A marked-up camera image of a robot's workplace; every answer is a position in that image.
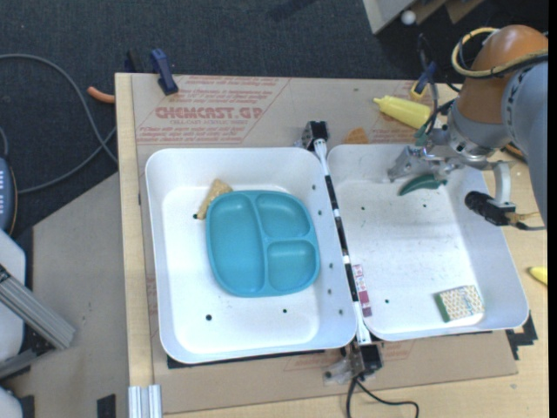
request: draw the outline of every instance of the yellow bottle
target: yellow bottle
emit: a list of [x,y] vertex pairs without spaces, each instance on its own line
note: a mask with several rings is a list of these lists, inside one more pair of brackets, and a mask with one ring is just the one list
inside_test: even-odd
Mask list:
[[392,116],[398,121],[410,125],[418,130],[430,117],[431,109],[419,102],[396,98],[395,96],[384,96],[381,99],[374,98],[373,102],[386,115]]

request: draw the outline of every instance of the blue object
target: blue object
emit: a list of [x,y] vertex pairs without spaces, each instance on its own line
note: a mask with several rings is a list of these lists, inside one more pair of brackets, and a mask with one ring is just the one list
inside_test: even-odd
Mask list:
[[225,193],[211,202],[205,221],[211,269],[229,293],[296,293],[318,276],[312,219],[304,204],[288,193]]
[[168,58],[161,49],[157,48],[151,51],[151,63],[155,72],[160,75],[158,84],[163,89],[164,94],[178,93],[178,86],[172,78],[171,67],[168,65]]

